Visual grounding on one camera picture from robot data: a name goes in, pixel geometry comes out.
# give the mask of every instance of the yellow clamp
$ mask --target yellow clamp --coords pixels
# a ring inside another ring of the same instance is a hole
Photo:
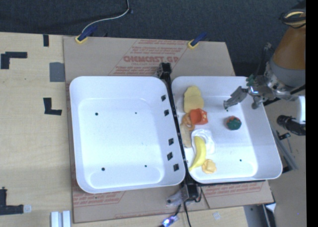
[[[80,37],[80,35],[75,37],[75,41],[77,44],[83,44],[84,42],[87,41],[88,37],[85,37],[84,39],[82,39],[81,41],[78,40],[78,38]]]
[[[195,44],[194,46],[191,45],[191,43],[194,41],[194,39],[192,39],[191,41],[188,42],[188,48],[193,50],[194,48],[196,48],[199,44],[199,42],[197,42],[197,44]]]

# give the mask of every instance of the wooden table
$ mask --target wooden table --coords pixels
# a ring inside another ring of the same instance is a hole
[[[70,153],[64,82],[50,82],[49,64],[64,62],[62,36],[50,35],[49,47],[36,34],[0,33],[0,53],[27,52],[0,70],[0,186],[7,205],[31,205],[32,212],[0,216],[0,226],[47,227],[52,211],[72,210]],[[45,115],[43,98],[61,116]],[[169,215],[109,220],[72,226],[157,227]],[[173,226],[188,226],[185,213]],[[193,227],[247,227],[243,207],[189,213]]]

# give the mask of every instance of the black cable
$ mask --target black cable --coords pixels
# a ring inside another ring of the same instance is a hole
[[[196,203],[200,202],[201,199],[202,199],[202,196],[203,196],[202,187],[200,187],[200,189],[201,189],[201,192],[200,192],[200,197],[199,197],[199,199],[198,199],[198,200],[194,200]]]
[[[282,13],[280,20],[285,24],[295,29],[306,25],[306,17],[300,17],[300,14],[306,13],[305,9],[293,9],[287,13]]]
[[[55,28],[62,28],[62,27],[65,27],[65,26],[77,25],[77,24],[80,24],[80,23],[84,23],[84,22],[88,22],[88,21],[92,21],[93,20],[92,23],[88,24],[82,30],[82,32],[83,32],[90,25],[93,25],[93,24],[101,22],[101,21],[107,21],[107,20],[121,18],[124,15],[126,15],[127,13],[130,13],[131,12],[131,8],[130,8],[130,5],[129,5],[129,0],[125,0],[125,3],[126,3],[126,7],[127,7],[125,12],[109,14],[108,15],[109,17],[106,17],[106,18],[105,18],[105,15],[98,15],[98,16],[95,16],[95,17],[76,19],[76,20],[72,20],[72,21],[68,21],[68,22],[61,22],[61,23],[51,24],[51,25],[48,25],[48,26],[39,26],[38,29],[47,31],[47,30],[51,30],[51,28],[54,28],[54,29]]]
[[[261,58],[260,58],[260,62],[258,64],[258,67],[256,69],[256,71],[253,73],[254,77],[256,77],[257,75],[259,75],[260,73],[263,74],[265,71],[265,67],[266,67],[266,63],[268,62],[269,58],[267,57],[267,53],[271,51],[272,53],[274,53],[274,49],[272,47],[272,45],[270,43],[266,43],[262,54],[261,54]]]
[[[306,89],[306,84],[302,85],[301,87],[299,87],[299,88],[297,88],[297,89],[295,89],[293,91],[291,91],[290,94],[291,95],[296,94],[296,93],[298,93],[298,92],[300,92],[300,91],[302,91],[304,89]],[[277,102],[279,100],[281,100],[281,98],[276,97],[274,100],[267,100],[266,102],[263,102],[263,105],[266,106],[266,105],[269,105],[269,104],[271,104],[273,102]]]
[[[181,209],[181,204],[178,206],[177,211],[176,211],[175,214],[173,215],[174,217],[175,217],[176,215],[178,215],[178,213],[180,212],[180,209]]]
[[[190,219],[189,219],[189,215],[188,215],[188,210],[187,210],[186,201],[185,201],[185,202],[183,202],[183,206],[184,206],[185,214],[187,215],[187,219],[188,219],[189,227],[191,227],[191,223],[190,223]]]

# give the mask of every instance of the toy banana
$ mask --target toy banana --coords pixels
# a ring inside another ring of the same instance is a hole
[[[194,137],[194,144],[195,144],[195,148],[196,148],[197,153],[196,153],[195,159],[194,159],[191,167],[189,168],[189,171],[193,170],[196,167],[202,166],[202,164],[205,161],[205,156],[207,154],[204,139],[202,139],[199,136],[195,136]]]

